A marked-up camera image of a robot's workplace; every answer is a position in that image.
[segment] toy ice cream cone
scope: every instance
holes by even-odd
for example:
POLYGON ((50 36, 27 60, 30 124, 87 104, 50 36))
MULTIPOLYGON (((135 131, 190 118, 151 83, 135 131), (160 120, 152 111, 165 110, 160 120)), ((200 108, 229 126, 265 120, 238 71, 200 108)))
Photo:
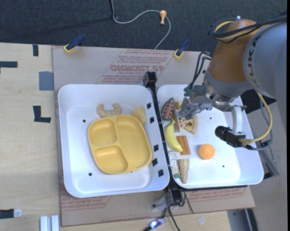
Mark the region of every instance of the toy ice cream cone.
POLYGON ((189 170, 189 158, 178 159, 178 166, 181 175, 182 183, 187 183, 188 179, 188 170, 189 170))

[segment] toy orange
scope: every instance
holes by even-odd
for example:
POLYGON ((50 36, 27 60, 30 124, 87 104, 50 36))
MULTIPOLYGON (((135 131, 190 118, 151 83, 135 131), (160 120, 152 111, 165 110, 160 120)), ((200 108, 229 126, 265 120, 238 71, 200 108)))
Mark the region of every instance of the toy orange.
POLYGON ((215 149, 211 144, 203 144, 199 148, 199 156, 202 159, 211 159, 215 155, 215 149))

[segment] yellow cable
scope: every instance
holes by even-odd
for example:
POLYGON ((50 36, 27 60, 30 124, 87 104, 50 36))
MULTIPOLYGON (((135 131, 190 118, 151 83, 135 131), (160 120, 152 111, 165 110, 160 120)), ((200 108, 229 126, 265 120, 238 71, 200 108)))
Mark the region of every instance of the yellow cable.
POLYGON ((270 111, 268 105, 266 104, 264 98, 262 97, 262 95, 260 93, 258 93, 258 92, 256 92, 256 93, 257 93, 258 97, 260 98, 261 102, 264 104, 265 109, 266 109, 266 111, 267 111, 267 113, 269 115, 269 127, 266 130, 266 132, 262 136, 257 138, 257 139, 252 139, 252 140, 245 139, 245 138, 239 139, 239 141, 242 143, 243 146, 247 145, 247 144, 250 144, 250 143, 253 143, 253 142, 257 142, 259 140, 262 140, 265 136, 267 136, 269 134, 270 130, 272 129, 273 119, 272 119, 271 111, 270 111))
POLYGON ((222 23, 220 23, 219 25, 216 26, 214 32, 216 32, 218 29, 220 29, 222 26, 233 23, 234 21, 224 21, 222 23))
MULTIPOLYGON (((226 25, 226 24, 229 24, 229 23, 230 23, 230 21, 227 21, 227 22, 224 22, 224 23, 219 24, 219 25, 216 27, 216 29, 215 29, 214 32, 216 32, 220 27, 222 27, 222 26, 224 26, 224 25, 226 25)), ((260 26, 258 29, 260 29, 260 28, 262 28, 262 27, 265 27, 265 26, 269 26, 269 25, 271 25, 271 24, 266 24, 266 25, 260 26)), ((237 33, 234 33, 234 34, 228 35, 228 36, 221 36, 221 37, 220 37, 220 36, 216 36, 215 38, 218 39, 218 40, 223 40, 223 41, 227 42, 227 40, 228 40, 228 41, 231 41, 231 40, 234 39, 234 38, 237 38, 237 37, 240 37, 240 36, 242 36, 242 35, 245 35, 245 34, 251 33, 251 32, 253 32, 256 28, 257 28, 257 27, 252 27, 252 28, 248 28, 248 29, 242 30, 242 31, 240 31, 240 32, 237 32, 237 33)))

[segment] toy banana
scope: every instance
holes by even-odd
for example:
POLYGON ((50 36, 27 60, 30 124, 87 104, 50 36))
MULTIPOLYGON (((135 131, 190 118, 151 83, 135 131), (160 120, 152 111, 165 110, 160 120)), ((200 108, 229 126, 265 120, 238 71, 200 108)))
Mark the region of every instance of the toy banana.
POLYGON ((170 148, 172 148, 175 152, 182 152, 182 146, 177 141, 175 137, 175 120, 172 120, 172 122, 165 128, 165 137, 166 142, 169 145, 170 148))

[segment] blue clamp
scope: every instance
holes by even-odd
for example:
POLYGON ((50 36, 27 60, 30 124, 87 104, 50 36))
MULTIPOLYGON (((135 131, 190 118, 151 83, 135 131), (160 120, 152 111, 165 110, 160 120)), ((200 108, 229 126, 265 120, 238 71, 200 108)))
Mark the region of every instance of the blue clamp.
POLYGON ((188 48, 189 48, 189 40, 187 39, 186 41, 184 41, 181 47, 174 52, 174 57, 176 59, 181 58, 183 51, 186 51, 188 48))
POLYGON ((73 50, 75 50, 76 46, 82 45, 82 43, 85 41, 85 39, 86 39, 85 35, 81 35, 81 36, 77 37, 76 39, 74 39, 69 44, 67 44, 63 47, 64 51, 66 53, 71 53, 73 50))

